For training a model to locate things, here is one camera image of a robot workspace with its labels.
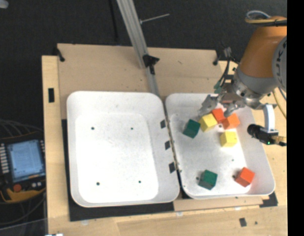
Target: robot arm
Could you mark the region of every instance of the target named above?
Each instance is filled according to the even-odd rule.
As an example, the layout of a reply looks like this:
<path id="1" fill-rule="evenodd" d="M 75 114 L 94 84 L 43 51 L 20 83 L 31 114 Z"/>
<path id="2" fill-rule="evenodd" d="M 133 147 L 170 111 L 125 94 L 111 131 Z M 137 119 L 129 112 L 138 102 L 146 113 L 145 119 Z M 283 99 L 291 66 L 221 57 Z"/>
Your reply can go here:
<path id="1" fill-rule="evenodd" d="M 265 127 L 252 124 L 247 129 L 248 133 L 267 145 L 285 146 L 286 143 L 274 128 L 273 108 L 276 105 L 262 104 L 260 100 L 275 88 L 286 92 L 287 19 L 270 17 L 261 11 L 250 11 L 245 20 L 258 28 L 253 33 L 234 75 L 228 74 L 232 60 L 231 51 L 224 50 L 228 62 L 221 79 L 214 87 L 218 95 L 208 95 L 198 114 L 208 114 L 218 103 L 226 108 L 226 117 L 245 106 L 263 110 Z"/>

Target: yellow cube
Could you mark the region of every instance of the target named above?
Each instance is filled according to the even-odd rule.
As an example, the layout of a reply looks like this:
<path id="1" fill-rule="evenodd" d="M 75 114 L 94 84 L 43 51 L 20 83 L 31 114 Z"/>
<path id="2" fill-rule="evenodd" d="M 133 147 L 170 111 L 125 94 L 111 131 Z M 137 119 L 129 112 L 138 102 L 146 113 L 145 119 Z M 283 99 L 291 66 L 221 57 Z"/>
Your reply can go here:
<path id="1" fill-rule="evenodd" d="M 233 147 L 237 143 L 236 132 L 225 131 L 220 135 L 220 142 L 222 147 Z"/>
<path id="2" fill-rule="evenodd" d="M 209 131 L 210 129 L 213 129 L 215 125 L 217 125 L 217 121 L 213 114 L 202 116 L 199 123 L 203 132 Z"/>

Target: white tray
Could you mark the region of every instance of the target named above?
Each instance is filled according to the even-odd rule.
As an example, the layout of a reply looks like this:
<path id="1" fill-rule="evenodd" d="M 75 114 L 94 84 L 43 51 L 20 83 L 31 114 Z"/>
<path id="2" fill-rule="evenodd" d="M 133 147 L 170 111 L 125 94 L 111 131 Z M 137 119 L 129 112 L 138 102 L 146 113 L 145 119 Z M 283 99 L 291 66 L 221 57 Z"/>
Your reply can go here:
<path id="1" fill-rule="evenodd" d="M 247 127 L 255 123 L 250 108 L 235 111 L 241 123 L 229 130 L 237 133 L 238 143 L 234 147 L 221 147 L 219 135 L 224 132 L 222 125 L 207 132 L 200 129 L 195 138 L 182 133 L 189 119 L 199 120 L 198 110 L 206 96 L 175 93 L 169 95 L 165 103 L 184 191 L 194 199 L 271 194 L 275 182 L 263 144 L 247 133 Z M 217 108 L 225 110 L 221 104 Z M 255 172 L 253 182 L 247 187 L 234 181 L 234 176 L 243 167 Z M 211 190 L 198 185 L 204 170 L 218 174 L 216 185 Z"/>
<path id="2" fill-rule="evenodd" d="M 67 99 L 71 195 L 83 207 L 171 202 L 179 194 L 162 101 L 77 91 Z"/>

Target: green cube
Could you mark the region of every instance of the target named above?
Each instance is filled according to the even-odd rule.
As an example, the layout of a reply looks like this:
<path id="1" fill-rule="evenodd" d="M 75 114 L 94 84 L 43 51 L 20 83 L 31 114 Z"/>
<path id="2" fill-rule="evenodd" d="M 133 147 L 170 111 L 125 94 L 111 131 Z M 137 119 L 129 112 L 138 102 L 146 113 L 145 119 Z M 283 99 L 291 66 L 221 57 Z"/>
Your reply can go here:
<path id="1" fill-rule="evenodd" d="M 216 183 L 217 174 L 208 170 L 201 173 L 198 185 L 211 190 Z"/>
<path id="2" fill-rule="evenodd" d="M 183 134 L 187 135 L 191 138 L 194 138 L 198 134 L 199 128 L 200 128 L 199 122 L 189 119 L 189 121 L 183 131 Z"/>

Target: orange cube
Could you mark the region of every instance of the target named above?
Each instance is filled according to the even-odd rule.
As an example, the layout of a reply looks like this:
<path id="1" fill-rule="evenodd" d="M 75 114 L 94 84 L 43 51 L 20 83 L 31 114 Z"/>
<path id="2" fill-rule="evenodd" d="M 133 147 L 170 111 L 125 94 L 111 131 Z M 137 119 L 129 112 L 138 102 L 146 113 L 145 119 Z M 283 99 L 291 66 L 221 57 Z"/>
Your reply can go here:
<path id="1" fill-rule="evenodd" d="M 253 171 L 249 170 L 246 167 L 243 167 L 242 170 L 237 175 L 237 177 L 235 178 L 235 182 L 246 187 L 251 184 L 254 176 L 255 173 Z"/>
<path id="2" fill-rule="evenodd" d="M 237 114 L 232 113 L 229 117 L 225 118 L 222 122 L 224 129 L 236 128 L 240 124 L 240 120 L 237 117 Z"/>
<path id="3" fill-rule="evenodd" d="M 222 123 L 225 120 L 223 110 L 221 108 L 216 108 L 211 111 L 217 123 Z"/>

